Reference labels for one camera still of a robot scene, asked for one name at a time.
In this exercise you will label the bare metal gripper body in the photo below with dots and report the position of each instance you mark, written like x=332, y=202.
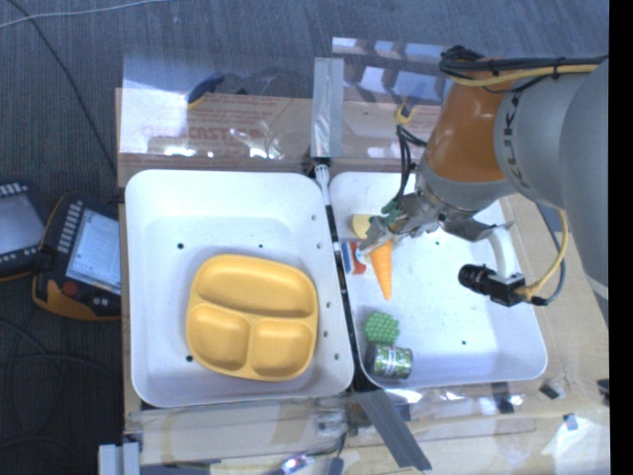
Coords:
x=430, y=213

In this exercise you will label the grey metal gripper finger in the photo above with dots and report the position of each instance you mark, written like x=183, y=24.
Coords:
x=373, y=235

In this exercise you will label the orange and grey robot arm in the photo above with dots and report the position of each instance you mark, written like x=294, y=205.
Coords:
x=544, y=131

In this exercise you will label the pale yellow toy food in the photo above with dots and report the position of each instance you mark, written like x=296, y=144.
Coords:
x=360, y=223

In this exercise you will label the white red blue packet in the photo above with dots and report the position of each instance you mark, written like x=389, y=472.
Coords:
x=353, y=260

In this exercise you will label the orange carrot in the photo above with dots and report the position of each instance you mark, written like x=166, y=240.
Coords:
x=383, y=270

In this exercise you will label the green grapes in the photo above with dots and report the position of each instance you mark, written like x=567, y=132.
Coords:
x=382, y=326

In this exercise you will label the white plastic tray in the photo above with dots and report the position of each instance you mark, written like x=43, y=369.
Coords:
x=445, y=314
x=163, y=216

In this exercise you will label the brown cardboard board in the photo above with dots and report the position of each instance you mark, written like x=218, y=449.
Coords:
x=533, y=225

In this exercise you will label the green can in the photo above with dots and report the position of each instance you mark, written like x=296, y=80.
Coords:
x=390, y=360

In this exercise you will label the yellow divided plate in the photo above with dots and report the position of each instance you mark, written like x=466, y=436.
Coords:
x=247, y=310

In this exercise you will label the black cylinder on white bracket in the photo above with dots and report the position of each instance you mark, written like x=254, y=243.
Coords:
x=482, y=277

